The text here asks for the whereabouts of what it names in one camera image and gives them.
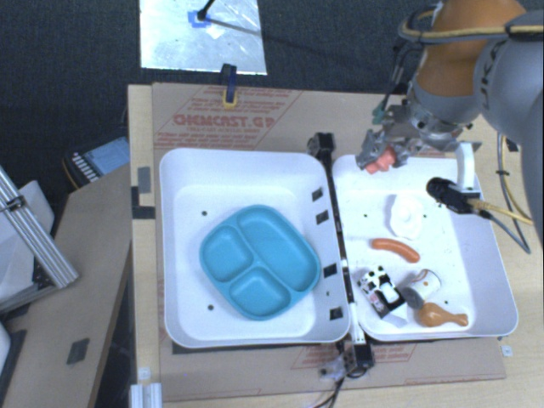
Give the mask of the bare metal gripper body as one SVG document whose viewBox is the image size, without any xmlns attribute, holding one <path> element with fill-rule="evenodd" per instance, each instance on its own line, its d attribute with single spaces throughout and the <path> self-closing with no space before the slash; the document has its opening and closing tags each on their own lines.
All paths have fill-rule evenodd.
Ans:
<svg viewBox="0 0 544 408">
<path fill-rule="evenodd" d="M 382 126 L 382 140 L 395 151 L 456 149 L 463 125 L 443 122 L 419 104 L 390 105 L 375 119 Z"/>
</svg>

